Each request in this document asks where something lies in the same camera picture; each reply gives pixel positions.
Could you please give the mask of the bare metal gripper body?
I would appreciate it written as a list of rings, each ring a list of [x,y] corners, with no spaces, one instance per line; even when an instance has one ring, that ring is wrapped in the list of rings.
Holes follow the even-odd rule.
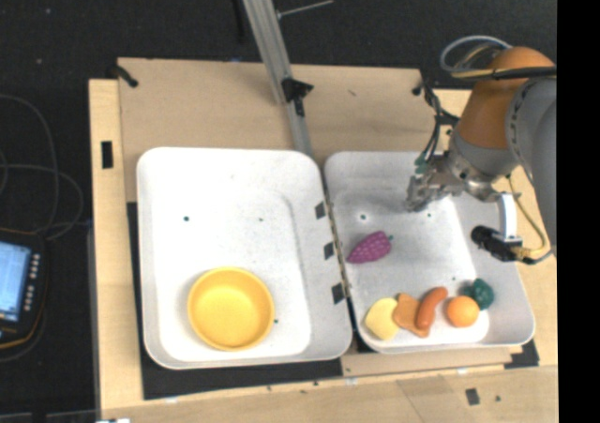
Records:
[[[446,185],[446,197],[467,193],[481,202],[496,202],[501,193],[493,188],[497,176],[482,174],[463,157],[454,154],[437,154],[429,159],[418,159],[415,176],[424,185]]]

